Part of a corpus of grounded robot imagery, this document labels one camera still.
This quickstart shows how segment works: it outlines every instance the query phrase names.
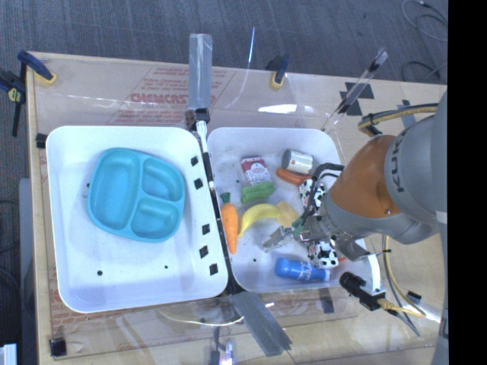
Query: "blue bowl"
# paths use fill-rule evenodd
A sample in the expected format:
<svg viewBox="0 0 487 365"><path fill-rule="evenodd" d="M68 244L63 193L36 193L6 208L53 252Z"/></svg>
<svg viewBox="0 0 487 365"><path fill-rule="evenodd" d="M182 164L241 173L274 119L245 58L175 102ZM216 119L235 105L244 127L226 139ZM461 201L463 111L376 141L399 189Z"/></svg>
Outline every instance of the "blue bowl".
<svg viewBox="0 0 487 365"><path fill-rule="evenodd" d="M183 217L185 182L170 163L126 148L104 151L88 189L88 215L99 228L146 242L173 236Z"/></svg>

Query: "orange carrot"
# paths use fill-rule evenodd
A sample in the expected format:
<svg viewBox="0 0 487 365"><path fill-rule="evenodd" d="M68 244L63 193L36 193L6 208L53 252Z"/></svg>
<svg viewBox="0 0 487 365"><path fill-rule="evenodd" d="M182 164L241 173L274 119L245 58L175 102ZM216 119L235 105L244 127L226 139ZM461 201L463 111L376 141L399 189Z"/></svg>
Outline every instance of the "orange carrot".
<svg viewBox="0 0 487 365"><path fill-rule="evenodd" d="M238 238L238 213L237 208L230 203L230 193L225 192L220 195L224 204L221 207L221 220L223 221L223 228L227 234L227 244L230 253L237 252L237 238Z"/></svg>

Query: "gray floor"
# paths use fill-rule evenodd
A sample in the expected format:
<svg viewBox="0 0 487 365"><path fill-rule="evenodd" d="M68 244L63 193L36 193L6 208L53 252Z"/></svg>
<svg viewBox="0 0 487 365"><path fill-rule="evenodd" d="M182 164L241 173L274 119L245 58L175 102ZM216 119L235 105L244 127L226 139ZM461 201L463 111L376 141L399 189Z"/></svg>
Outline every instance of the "gray floor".
<svg viewBox="0 0 487 365"><path fill-rule="evenodd" d="M19 73L21 49L188 62L191 33L213 38L213 65L359 77L385 48L376 78L447 83L448 0L0 0L0 68ZM20 343L18 185L29 176L26 115L0 93L0 345Z"/></svg>

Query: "black clamp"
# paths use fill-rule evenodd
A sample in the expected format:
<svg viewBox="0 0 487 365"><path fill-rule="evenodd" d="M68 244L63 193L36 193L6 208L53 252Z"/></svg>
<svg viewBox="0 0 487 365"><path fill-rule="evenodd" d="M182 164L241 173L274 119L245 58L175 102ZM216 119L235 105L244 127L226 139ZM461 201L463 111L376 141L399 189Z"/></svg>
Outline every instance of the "black clamp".
<svg viewBox="0 0 487 365"><path fill-rule="evenodd" d="M275 89L282 87L284 83L284 74L289 65L289 53L285 53L283 56L276 56L266 66L266 70L274 71L271 77L271 86Z"/></svg>
<svg viewBox="0 0 487 365"><path fill-rule="evenodd" d="M18 76L11 71L0 69L0 89L7 92L8 99L12 103L15 103L14 123L12 126L12 135L14 137L17 137L22 104L26 101L25 77L27 66L32 68L36 72L36 76L48 85L51 85L56 80L56 75L49 71L39 59L30 53L21 50L17 54L17 58L21 62L21 72Z"/></svg>

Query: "table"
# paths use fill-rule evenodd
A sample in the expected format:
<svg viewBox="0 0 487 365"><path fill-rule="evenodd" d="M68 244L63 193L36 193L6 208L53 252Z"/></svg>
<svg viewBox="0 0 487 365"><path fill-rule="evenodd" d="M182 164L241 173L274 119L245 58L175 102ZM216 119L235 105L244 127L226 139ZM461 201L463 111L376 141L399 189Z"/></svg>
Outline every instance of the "table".
<svg viewBox="0 0 487 365"><path fill-rule="evenodd" d="M158 310L173 319L194 319L198 317L198 307L207 316L215 301L224 309L224 300L108 315L77 314L63 305L56 289L46 156L45 150L38 147L39 142L42 146L39 135L48 135L61 125L184 128L187 65L32 53L57 74L55 84L49 86L30 69L27 72L39 363L209 363L210 351L215 348L214 329L161 317ZM268 71L214 67L213 111L208 131L211 133L220 125L319 129L341 96L357 81L287 73L285 83L276 90L269 85L270 77ZM437 103L446 89L442 85L372 80L358 105L351 107L330 132L342 163L346 164L368 139L357 130L360 115L408 103ZM395 119L379 129L396 135L404 129L404 122L407 121ZM380 251L380 237L370 236L366 244L369 250ZM420 293L432 309L441 309L444 266L439 235L420 244L393 243L392 247L393 269L401 286ZM430 363L438 335L437 322L415 321L422 333L417 337L398 319L380 310L366 310L358 299L346 296L342 288L330 288L329 295L334 305L331 313L323 311L316 290L262 295L263 300L275 302L272 313L292 341L291 350L280 356L266 357L244 325L221 328L220 338L223 342L233 341L238 363ZM53 339L65 343L65 355L62 348L56 349L57 356L52 355Z"/></svg>

